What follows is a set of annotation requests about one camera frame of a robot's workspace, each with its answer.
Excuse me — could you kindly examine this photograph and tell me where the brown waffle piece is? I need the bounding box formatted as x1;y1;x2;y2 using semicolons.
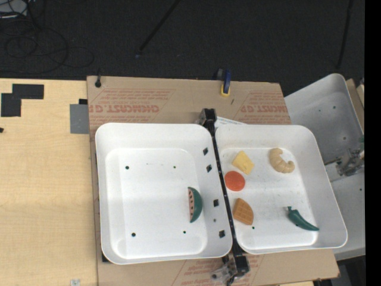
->
232;197;255;226

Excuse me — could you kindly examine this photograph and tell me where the thin black rod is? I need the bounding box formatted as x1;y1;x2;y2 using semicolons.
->
206;120;244;259

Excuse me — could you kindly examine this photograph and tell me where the green watermelon slice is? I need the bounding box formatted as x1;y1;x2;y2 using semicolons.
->
187;186;204;224

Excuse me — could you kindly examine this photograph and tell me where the green chili pepper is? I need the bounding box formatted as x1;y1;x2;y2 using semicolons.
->
286;206;320;232

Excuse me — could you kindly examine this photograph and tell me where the brown cardboard board red print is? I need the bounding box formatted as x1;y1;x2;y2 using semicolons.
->
86;75;341;286

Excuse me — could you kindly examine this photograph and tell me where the yellow cheese wedge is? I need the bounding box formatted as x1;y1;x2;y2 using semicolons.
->
231;150;255;176

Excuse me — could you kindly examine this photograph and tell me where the orange round tomato slice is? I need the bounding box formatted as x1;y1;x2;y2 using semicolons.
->
224;170;246;192

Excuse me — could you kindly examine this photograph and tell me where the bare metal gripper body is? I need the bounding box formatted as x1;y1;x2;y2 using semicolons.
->
335;148;365;178

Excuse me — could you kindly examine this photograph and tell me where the white plastic tray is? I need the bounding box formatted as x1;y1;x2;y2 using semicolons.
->
214;124;349;256
95;122;233;266

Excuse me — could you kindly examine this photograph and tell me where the beige croissant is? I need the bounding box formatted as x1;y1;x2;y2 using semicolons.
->
268;147;296;175

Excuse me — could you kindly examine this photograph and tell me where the black block with wires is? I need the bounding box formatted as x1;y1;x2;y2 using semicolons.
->
229;254;249;276
198;108;217;127

